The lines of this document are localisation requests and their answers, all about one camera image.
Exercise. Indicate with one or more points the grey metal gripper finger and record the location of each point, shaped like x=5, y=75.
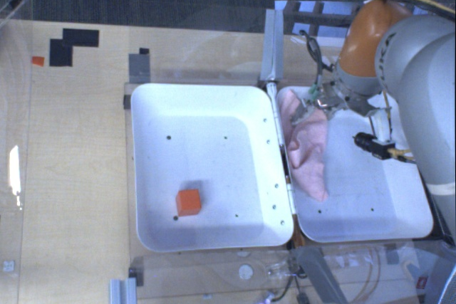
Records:
x=300, y=114
x=330, y=114

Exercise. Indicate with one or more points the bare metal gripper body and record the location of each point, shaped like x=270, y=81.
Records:
x=333, y=99

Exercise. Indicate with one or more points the pink cloth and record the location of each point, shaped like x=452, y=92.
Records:
x=308, y=156

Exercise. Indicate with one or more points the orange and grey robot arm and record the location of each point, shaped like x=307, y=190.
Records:
x=420, y=89

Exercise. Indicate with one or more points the white plastic tray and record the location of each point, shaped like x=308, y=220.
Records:
x=363, y=195
x=213, y=167

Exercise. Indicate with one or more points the orange cube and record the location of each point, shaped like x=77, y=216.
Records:
x=188, y=203

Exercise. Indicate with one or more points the black cylinder on white bracket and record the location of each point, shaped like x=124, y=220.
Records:
x=374, y=145

